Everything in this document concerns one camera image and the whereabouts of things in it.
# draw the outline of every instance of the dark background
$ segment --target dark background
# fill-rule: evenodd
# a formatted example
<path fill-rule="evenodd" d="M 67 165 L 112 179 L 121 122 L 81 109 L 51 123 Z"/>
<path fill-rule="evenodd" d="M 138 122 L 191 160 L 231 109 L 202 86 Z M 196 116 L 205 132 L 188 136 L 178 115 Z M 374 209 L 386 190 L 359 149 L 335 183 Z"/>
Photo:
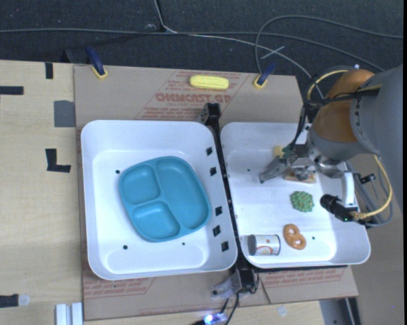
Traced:
<path fill-rule="evenodd" d="M 322 18 L 399 38 L 287 16 Z M 259 72 L 253 45 L 220 37 L 253 44 L 273 18 L 279 19 L 264 32 L 277 36 L 261 35 L 259 45 L 281 48 L 282 56 L 273 54 L 259 63 L 265 70 L 275 62 L 274 74 L 295 75 L 300 88 L 309 76 L 332 66 L 357 64 L 379 72 L 403 62 L 404 0 L 0 0 L 0 30 L 55 29 L 0 32 L 0 59 L 86 63 L 84 49 L 90 45 L 105 65 Z M 154 32 L 161 34 L 147 35 Z M 259 49 L 258 58 L 267 53 Z"/>

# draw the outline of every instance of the blue plate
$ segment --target blue plate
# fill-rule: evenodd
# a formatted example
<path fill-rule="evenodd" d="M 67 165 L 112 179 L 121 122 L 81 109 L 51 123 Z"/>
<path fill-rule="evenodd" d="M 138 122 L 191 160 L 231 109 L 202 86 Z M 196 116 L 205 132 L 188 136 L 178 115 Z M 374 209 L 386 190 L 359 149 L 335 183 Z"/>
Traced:
<path fill-rule="evenodd" d="M 134 228 L 151 242 L 191 234 L 211 216 L 199 178 L 185 160 L 175 156 L 130 167 L 119 179 L 119 192 Z"/>

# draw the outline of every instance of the cardboard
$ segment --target cardboard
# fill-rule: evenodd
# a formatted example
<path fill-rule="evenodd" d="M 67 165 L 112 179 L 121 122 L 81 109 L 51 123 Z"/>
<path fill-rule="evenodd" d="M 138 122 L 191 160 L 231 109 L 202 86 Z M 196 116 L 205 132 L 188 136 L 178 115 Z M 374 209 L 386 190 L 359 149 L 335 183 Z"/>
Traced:
<path fill-rule="evenodd" d="M 91 66 L 74 67 L 85 320 L 220 309 L 223 300 L 211 299 L 210 291 L 230 275 L 229 271 L 111 282 L 90 270 L 85 248 L 81 130 L 98 119 L 194 121 L 207 102 L 220 104 L 221 126 L 234 121 L 296 123 L 302 106 L 297 82 L 294 77 L 272 75 L 259 90 L 253 86 L 256 74 L 106 68 L 108 76 L 99 80 Z M 188 82 L 193 74 L 223 76 L 230 86 L 225 91 L 193 88 Z M 350 267 L 280 271 L 260 274 L 260 279 L 256 294 L 241 299 L 240 306 L 358 294 Z"/>

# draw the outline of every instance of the can label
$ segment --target can label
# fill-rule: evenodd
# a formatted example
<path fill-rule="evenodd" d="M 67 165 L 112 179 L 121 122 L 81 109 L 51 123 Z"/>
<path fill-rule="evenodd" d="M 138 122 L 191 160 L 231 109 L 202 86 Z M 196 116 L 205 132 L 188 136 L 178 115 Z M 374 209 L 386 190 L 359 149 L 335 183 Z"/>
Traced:
<path fill-rule="evenodd" d="M 278 255 L 280 237 L 278 235 L 250 235 L 247 238 L 250 255 Z"/>

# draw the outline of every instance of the blue and yellow clamp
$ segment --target blue and yellow clamp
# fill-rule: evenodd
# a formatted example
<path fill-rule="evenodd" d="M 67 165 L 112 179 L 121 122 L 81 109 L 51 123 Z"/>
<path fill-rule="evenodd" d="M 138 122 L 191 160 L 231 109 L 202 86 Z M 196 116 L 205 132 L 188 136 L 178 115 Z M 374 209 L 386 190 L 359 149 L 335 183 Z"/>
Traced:
<path fill-rule="evenodd" d="M 267 83 L 267 78 L 270 74 L 274 72 L 274 69 L 276 68 L 276 63 L 272 62 L 265 71 L 263 71 L 263 74 L 260 76 L 256 77 L 255 81 L 253 82 L 253 86 L 256 89 L 262 89 L 265 87 Z"/>
<path fill-rule="evenodd" d="M 102 64 L 101 58 L 92 47 L 86 47 L 85 53 L 92 64 L 92 71 L 99 79 L 105 79 L 108 76 L 107 70 Z"/>

